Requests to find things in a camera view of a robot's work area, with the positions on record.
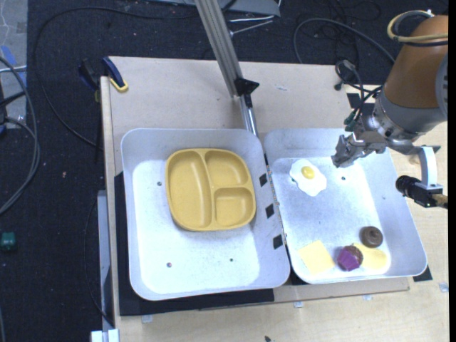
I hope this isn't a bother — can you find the purple cupcake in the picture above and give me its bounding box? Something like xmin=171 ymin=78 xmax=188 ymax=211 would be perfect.
xmin=336 ymin=244 xmax=365 ymax=273

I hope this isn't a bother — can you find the brown doughnut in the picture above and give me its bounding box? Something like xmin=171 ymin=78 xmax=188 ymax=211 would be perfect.
xmin=358 ymin=225 xmax=385 ymax=249

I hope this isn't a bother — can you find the yellow divided plate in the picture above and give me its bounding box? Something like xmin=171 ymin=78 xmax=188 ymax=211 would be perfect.
xmin=164 ymin=147 xmax=258 ymax=232

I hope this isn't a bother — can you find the white plastic tray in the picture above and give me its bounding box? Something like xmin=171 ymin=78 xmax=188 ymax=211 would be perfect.
xmin=120 ymin=127 xmax=291 ymax=302
xmin=263 ymin=127 xmax=429 ymax=286

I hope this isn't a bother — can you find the yellow cheese slice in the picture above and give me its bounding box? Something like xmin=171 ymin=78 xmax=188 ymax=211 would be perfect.
xmin=297 ymin=239 xmax=336 ymax=276

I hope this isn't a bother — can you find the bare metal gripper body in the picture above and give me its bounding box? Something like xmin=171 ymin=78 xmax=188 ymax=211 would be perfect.
xmin=350 ymin=114 xmax=424 ymax=157

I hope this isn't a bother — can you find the thin black and white rod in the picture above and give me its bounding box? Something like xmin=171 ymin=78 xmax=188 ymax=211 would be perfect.
xmin=239 ymin=95 xmax=289 ymax=253

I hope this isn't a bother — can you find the black cylinder on white bracket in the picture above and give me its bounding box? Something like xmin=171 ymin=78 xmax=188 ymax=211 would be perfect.
xmin=395 ymin=145 xmax=445 ymax=209

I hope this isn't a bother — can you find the pale yellow oval slice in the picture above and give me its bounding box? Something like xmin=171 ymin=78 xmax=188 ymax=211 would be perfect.
xmin=352 ymin=242 xmax=388 ymax=272

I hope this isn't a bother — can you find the white and yellow fried egg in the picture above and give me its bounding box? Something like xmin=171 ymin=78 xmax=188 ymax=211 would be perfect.
xmin=289 ymin=157 xmax=328 ymax=198

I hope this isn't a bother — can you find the brown cardboard board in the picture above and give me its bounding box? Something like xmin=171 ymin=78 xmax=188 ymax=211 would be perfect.
xmin=106 ymin=56 xmax=410 ymax=304

